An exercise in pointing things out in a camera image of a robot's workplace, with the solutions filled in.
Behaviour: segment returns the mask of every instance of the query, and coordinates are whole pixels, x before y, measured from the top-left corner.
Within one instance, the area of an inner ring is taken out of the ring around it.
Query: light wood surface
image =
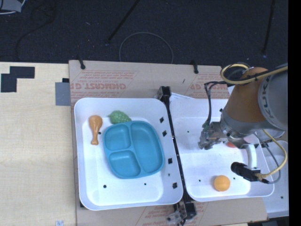
[[[55,82],[68,64],[35,66],[34,79],[17,79],[17,92],[0,93],[0,225],[76,225],[71,108],[55,105]]]

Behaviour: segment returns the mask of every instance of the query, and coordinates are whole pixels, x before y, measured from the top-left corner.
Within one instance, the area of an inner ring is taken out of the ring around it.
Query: brown drumstick
[[[103,125],[103,120],[98,115],[92,115],[89,118],[89,125],[92,130],[92,134],[93,134],[93,139],[91,141],[91,144],[98,145],[97,135],[98,135],[99,129]]]

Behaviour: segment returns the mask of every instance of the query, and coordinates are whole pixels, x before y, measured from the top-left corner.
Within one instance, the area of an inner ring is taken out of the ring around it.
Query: yellow cable
[[[281,148],[281,150],[284,152],[284,159],[282,161],[282,163],[279,165],[279,167],[275,168],[274,170],[272,170],[271,172],[267,173],[267,174],[261,174],[261,173],[255,173],[254,175],[256,177],[258,177],[259,179],[263,179],[263,178],[266,178],[272,174],[274,174],[275,172],[279,171],[283,166],[284,164],[286,163],[286,160],[287,160],[287,153],[285,151],[285,149],[265,130],[263,129],[262,130],[273,142],[276,143],[277,146],[279,146]]]
[[[276,74],[276,73],[279,73],[279,72],[282,72],[282,71],[285,71],[285,70],[288,69],[288,66],[284,66],[284,67],[281,67],[281,68],[276,69],[276,70],[274,70],[274,71],[267,72],[267,73],[262,74],[262,75],[258,75],[258,76],[254,77],[254,78],[250,78],[250,79],[243,80],[243,81],[232,81],[232,80],[227,79],[227,78],[224,76],[224,72],[225,72],[228,68],[230,68],[230,67],[243,67],[243,68],[245,68],[245,69],[249,69],[249,67],[246,66],[246,65],[244,65],[244,64],[233,64],[233,65],[228,65],[228,66],[226,66],[225,68],[223,68],[223,69],[221,70],[221,77],[222,77],[222,79],[223,79],[225,82],[227,82],[227,83],[229,83],[229,84],[246,84],[246,83],[252,82],[252,81],[254,81],[254,80],[259,80],[259,79],[261,79],[261,78],[264,78],[264,77],[267,77],[267,76],[269,76],[269,75]]]

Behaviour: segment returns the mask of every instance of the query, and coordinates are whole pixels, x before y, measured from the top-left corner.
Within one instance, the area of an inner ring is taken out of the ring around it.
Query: blue divided plate
[[[159,172],[164,154],[155,129],[145,121],[109,126],[103,133],[104,151],[119,178],[141,178]]]

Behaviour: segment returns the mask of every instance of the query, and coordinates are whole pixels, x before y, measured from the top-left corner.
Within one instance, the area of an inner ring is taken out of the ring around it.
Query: green broccoli
[[[121,111],[113,111],[110,115],[108,115],[108,117],[112,124],[131,121],[131,118]]]

